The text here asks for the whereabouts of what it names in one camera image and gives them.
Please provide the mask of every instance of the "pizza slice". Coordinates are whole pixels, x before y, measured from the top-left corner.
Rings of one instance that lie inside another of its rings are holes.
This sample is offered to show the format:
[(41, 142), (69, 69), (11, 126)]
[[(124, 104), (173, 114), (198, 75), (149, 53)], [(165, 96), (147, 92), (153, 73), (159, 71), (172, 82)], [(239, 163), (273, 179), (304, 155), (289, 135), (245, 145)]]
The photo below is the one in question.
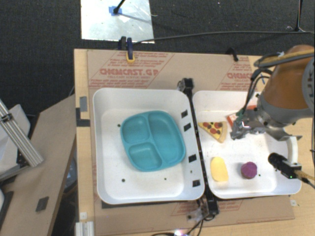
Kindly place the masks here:
[(199, 127), (210, 134), (219, 143), (223, 143), (227, 134), (226, 121), (220, 122), (199, 122)]

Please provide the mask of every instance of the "purple object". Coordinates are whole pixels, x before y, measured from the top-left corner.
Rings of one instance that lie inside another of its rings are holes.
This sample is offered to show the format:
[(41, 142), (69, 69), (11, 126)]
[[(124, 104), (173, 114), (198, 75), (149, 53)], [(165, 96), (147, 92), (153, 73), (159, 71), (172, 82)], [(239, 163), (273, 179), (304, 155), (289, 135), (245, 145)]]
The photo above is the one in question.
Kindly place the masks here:
[(257, 175), (257, 165), (253, 162), (247, 162), (241, 167), (242, 176), (247, 179), (252, 179)]

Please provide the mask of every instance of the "pepperoni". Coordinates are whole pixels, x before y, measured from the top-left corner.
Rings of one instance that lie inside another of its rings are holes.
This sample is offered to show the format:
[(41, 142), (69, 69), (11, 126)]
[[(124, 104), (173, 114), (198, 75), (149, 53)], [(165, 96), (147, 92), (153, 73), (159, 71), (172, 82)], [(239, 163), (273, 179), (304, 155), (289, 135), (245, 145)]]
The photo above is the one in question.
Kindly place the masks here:
[(221, 128), (223, 126), (222, 122), (216, 122), (215, 127), (216, 128)]
[(216, 134), (216, 133), (217, 133), (217, 131), (216, 131), (215, 128), (210, 129), (210, 132), (211, 132), (212, 134)]

